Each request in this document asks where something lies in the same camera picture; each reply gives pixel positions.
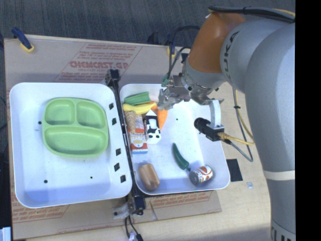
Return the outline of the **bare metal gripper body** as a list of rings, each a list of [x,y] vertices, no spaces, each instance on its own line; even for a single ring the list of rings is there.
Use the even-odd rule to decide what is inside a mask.
[[[208,103],[208,95],[214,90],[214,74],[179,74],[171,77],[165,89],[167,98],[178,97],[193,100],[199,105]]]

